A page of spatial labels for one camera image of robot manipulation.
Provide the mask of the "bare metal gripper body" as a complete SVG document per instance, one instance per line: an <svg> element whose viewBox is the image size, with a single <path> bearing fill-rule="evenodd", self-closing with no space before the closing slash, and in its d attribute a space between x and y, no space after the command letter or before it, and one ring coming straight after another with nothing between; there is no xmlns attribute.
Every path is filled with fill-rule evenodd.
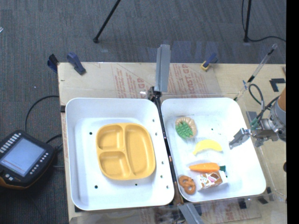
<svg viewBox="0 0 299 224"><path fill-rule="evenodd" d="M260 147L269 140L286 142L286 118L274 114L260 121L254 118L251 121L251 135L255 139L255 147Z"/></svg>

